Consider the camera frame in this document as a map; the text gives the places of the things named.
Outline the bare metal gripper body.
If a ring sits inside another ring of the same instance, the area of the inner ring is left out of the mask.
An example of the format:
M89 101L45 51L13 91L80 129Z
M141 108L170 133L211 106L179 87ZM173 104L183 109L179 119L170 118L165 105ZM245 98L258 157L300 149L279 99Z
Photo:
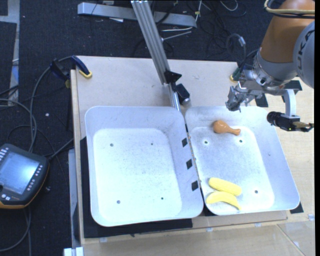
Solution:
M282 95L286 83L286 71L281 67L254 67L245 69L237 85L231 86L227 96L234 99L235 103L241 102L247 105L253 99L261 99L263 95Z

